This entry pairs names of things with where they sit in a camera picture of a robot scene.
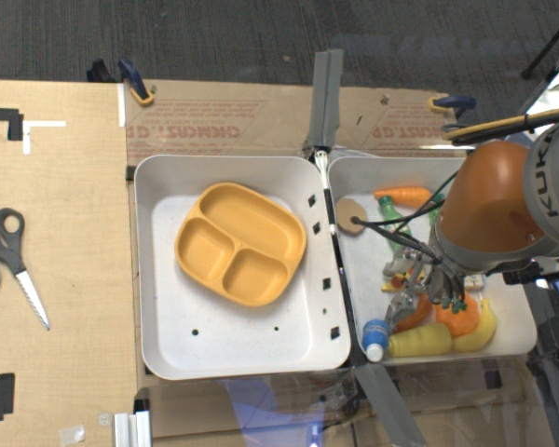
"brown cylinder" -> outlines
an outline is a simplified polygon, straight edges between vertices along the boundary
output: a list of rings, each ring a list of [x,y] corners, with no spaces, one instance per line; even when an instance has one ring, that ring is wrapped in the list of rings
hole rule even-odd
[[[505,253],[544,235],[522,190],[527,153],[516,142],[494,141],[468,155],[439,215],[450,242],[470,251]]]

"white plastic tray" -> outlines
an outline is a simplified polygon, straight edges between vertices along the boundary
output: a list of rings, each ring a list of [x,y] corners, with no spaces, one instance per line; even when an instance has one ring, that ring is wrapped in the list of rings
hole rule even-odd
[[[270,305],[226,300],[176,263],[174,238],[184,217],[219,182],[268,196],[305,226],[303,260]],[[135,172],[135,196],[143,359],[155,375],[186,380],[316,371],[346,361],[346,310],[320,175],[312,164],[298,157],[152,156]]]
[[[336,159],[329,168],[329,182],[334,204],[342,197],[353,198],[366,210],[369,221],[382,220],[373,190],[390,186],[420,185],[431,192],[436,190],[461,165],[459,158],[400,158],[355,157]],[[413,211],[398,206],[402,215]],[[428,241],[429,218],[427,215],[410,222],[414,237]],[[393,252],[388,242],[371,230],[363,230],[357,236],[338,228],[339,245],[348,279],[359,343],[362,327],[371,318],[383,318],[392,293],[381,291],[388,281],[382,271]],[[385,364],[411,364],[447,359],[488,358],[525,354],[537,341],[537,328],[522,285],[506,285],[501,275],[486,279],[480,294],[488,298],[495,313],[498,326],[490,343],[482,350],[472,353],[450,352],[430,358],[385,358]],[[479,299],[478,292],[471,296]]]

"green bottle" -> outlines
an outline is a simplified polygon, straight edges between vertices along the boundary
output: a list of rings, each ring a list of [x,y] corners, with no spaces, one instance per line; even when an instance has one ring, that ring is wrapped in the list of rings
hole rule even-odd
[[[403,217],[403,215],[401,215],[395,207],[393,207],[393,199],[391,198],[391,196],[382,196],[379,198],[379,208],[381,209],[381,213],[383,214],[383,220],[388,221],[388,220],[395,220],[395,219],[401,219]],[[385,225],[385,229],[389,230],[391,233],[393,233],[395,231],[396,228],[398,228],[400,226],[401,223],[393,223],[393,224],[389,224],[389,225]],[[404,232],[408,235],[412,235],[412,231],[410,230],[410,227],[408,225],[405,225],[402,230],[400,230],[400,232]],[[399,247],[400,244],[397,242],[394,242],[392,240],[388,240],[389,245],[391,246],[391,248],[393,249],[393,251],[396,251]]]
[[[434,203],[441,202],[442,200],[445,200],[445,195],[443,195],[443,194],[437,194],[435,197],[432,198],[432,201]],[[435,220],[437,220],[437,216],[439,215],[439,212],[441,211],[441,207],[437,207],[436,209],[433,209],[429,212],[429,223],[431,225],[433,225],[435,223]]]

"scissor handle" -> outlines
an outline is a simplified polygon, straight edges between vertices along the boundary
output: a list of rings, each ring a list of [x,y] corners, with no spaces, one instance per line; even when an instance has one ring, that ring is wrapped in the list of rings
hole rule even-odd
[[[14,213],[10,213],[11,210],[12,209],[5,209],[4,215],[0,214],[0,237],[2,236],[7,244],[11,243],[10,240],[16,238],[15,248],[18,248],[19,251],[14,251],[9,246],[5,245],[2,238],[0,238],[0,260],[8,265],[8,268],[10,268],[13,274],[17,275],[26,270],[25,264],[20,257],[20,236],[22,235],[22,228],[24,227],[24,219],[22,219],[22,215],[15,210],[12,210]],[[19,225],[15,232],[8,232],[4,227],[4,220],[8,215],[13,215],[19,221],[23,220],[22,225]]]
[[[6,220],[8,217],[14,217],[19,224],[17,229],[12,232],[7,229]],[[6,241],[8,247],[18,255],[20,255],[20,241],[24,229],[25,219],[20,212],[9,208],[0,209],[0,235]]]

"scissor blade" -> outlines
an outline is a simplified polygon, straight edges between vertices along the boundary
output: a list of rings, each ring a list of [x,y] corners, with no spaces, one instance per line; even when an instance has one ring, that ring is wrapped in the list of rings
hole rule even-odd
[[[34,283],[31,281],[29,272],[25,270],[24,272],[18,273],[16,277],[17,281],[20,284],[20,287],[22,288],[22,292],[25,293],[25,298],[27,298],[29,305],[31,305],[31,308],[41,321],[41,324],[43,324],[44,327],[49,330],[48,315],[46,315],[46,310],[41,304],[41,300],[39,299],[39,295],[37,294]]]

